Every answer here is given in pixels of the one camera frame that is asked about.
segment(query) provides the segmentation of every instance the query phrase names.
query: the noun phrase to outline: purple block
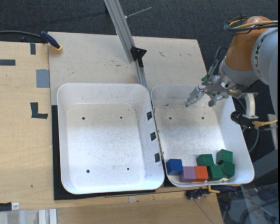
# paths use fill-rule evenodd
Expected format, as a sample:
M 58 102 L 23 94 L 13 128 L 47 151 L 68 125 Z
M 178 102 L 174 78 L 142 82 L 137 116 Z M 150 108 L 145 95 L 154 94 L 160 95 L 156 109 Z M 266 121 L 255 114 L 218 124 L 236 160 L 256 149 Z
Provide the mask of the purple block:
M 179 175 L 180 182 L 193 182 L 196 180 L 195 167 L 183 167 L 183 172 Z

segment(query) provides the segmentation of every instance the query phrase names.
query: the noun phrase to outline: green block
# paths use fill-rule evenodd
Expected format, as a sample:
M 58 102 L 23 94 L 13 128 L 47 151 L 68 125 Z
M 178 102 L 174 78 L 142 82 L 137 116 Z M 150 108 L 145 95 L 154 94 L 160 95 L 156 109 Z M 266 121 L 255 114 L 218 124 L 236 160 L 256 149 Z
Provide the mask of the green block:
M 225 178 L 231 178 L 234 176 L 235 165 L 232 162 L 223 161 L 220 166 L 222 167 Z
M 214 166 L 212 154 L 201 154 L 196 158 L 197 166 Z
M 207 167 L 209 179 L 207 181 L 218 181 L 224 178 L 223 170 L 220 165 L 214 165 Z
M 231 162 L 232 163 L 232 152 L 221 149 L 217 152 L 217 164 L 221 164 L 223 161 Z

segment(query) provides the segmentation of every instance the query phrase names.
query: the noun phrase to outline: blue block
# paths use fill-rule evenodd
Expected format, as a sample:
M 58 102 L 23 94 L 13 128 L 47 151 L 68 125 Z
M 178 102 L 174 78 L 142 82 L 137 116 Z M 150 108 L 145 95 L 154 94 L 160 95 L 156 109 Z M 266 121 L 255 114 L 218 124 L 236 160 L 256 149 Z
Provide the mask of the blue block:
M 181 159 L 169 159 L 166 162 L 166 169 L 168 175 L 179 175 L 183 172 Z

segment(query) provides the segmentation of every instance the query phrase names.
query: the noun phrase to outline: black carpet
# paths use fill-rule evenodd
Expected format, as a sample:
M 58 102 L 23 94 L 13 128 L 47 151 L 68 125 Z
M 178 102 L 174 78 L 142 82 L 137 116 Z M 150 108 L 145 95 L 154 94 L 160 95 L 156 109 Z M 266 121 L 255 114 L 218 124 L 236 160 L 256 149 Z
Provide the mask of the black carpet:
M 278 20 L 278 0 L 119 0 L 125 15 L 152 7 L 127 18 L 134 36 L 187 38 L 198 40 L 205 66 L 213 62 L 220 46 L 228 47 L 232 37 L 224 22 L 237 15 L 262 15 Z M 0 30 L 20 30 L 90 34 L 116 34 L 103 0 L 0 0 Z M 0 34 L 0 41 L 40 42 L 18 34 Z M 256 82 L 250 91 L 258 92 L 256 115 L 267 120 L 274 113 L 269 89 Z M 255 141 L 254 131 L 244 133 L 248 147 Z M 260 132 L 252 161 L 274 150 L 271 133 Z

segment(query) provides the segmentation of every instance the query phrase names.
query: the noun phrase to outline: white tray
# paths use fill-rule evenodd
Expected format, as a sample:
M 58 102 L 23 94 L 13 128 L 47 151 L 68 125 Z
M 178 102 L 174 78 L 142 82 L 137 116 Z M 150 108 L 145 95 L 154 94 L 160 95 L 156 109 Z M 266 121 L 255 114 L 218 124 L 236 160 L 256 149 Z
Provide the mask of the white tray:
M 200 154 L 216 154 L 221 149 L 233 152 L 235 175 L 224 184 L 249 183 L 254 178 L 254 168 L 240 125 L 230 115 L 235 111 L 232 98 L 208 106 L 209 96 L 185 106 L 185 99 L 195 86 L 158 85 L 152 89 L 155 122 L 164 161 L 181 159 L 183 166 L 197 166 Z M 178 187 L 222 184 L 222 182 L 184 183 L 179 176 L 168 175 Z
M 68 192 L 153 190 L 162 185 L 160 147 L 151 138 L 156 129 L 144 86 L 67 83 L 58 89 L 57 105 L 61 181 Z

